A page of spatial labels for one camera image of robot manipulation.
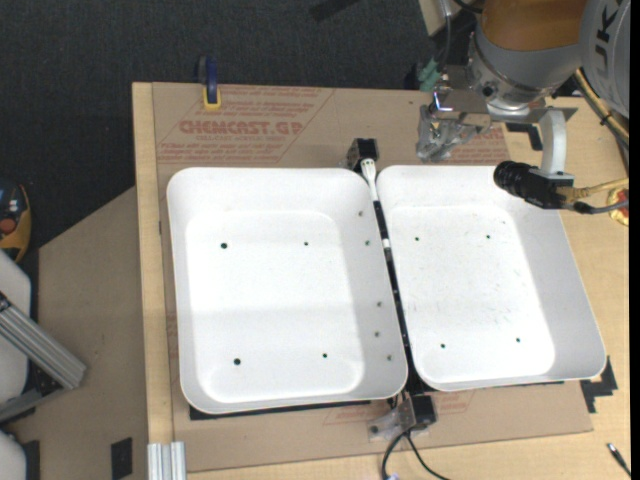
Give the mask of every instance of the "dark floor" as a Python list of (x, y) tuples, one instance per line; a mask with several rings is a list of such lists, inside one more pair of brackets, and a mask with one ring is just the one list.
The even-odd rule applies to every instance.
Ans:
[(431, 44), (418, 0), (334, 4), (0, 0), (0, 177), (28, 191), (32, 245), (133, 186), (133, 81), (192, 81), (208, 53), (222, 83), (402, 88)]

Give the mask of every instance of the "red button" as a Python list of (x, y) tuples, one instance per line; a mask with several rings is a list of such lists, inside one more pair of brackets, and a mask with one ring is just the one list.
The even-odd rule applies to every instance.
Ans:
[(13, 219), (2, 219), (0, 220), (0, 233), (5, 235), (13, 233), (17, 226), (16, 221)]

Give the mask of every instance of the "black pen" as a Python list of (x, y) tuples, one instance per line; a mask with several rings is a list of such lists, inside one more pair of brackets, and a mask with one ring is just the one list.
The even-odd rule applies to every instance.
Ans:
[(631, 477), (631, 470), (629, 469), (629, 467), (627, 466), (627, 463), (622, 458), (622, 455), (620, 454), (618, 449), (615, 446), (613, 446), (611, 443), (607, 444), (607, 448), (609, 448), (609, 451), (611, 452), (611, 455), (613, 455), (613, 458), (616, 459), (616, 462), (620, 464), (622, 469), (624, 469), (627, 472), (627, 475)]

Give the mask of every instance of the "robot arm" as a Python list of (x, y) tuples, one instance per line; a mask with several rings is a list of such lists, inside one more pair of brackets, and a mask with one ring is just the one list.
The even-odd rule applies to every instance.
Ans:
[[(631, 0), (486, 0), (467, 65), (443, 69), (433, 103), (421, 109), (418, 157), (447, 158), (493, 121), (538, 124), (541, 166), (501, 164), (495, 181), (542, 208), (567, 207), (573, 176), (564, 172), (565, 121), (573, 110), (551, 109), (544, 99), (576, 74), (628, 118), (630, 18)], [(624, 139), (622, 127), (613, 131)]]

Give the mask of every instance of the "cardboard sheet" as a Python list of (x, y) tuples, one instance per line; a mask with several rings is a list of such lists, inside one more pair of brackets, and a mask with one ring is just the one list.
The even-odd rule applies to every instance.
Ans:
[[(386, 401), (260, 415), (192, 420), (180, 388), (175, 293), (166, 186), (191, 166), (335, 167), (353, 139), (375, 138), (378, 168), (419, 164), (414, 91), (224, 85), (222, 107), (208, 112), (195, 84), (153, 84), (174, 439), (184, 441), (190, 472), (382, 452), (367, 422)], [(445, 163), (496, 165), (508, 159), (503, 130), (455, 149)], [(585, 432), (591, 420), (579, 383), (433, 394), (439, 421), (419, 447)]]

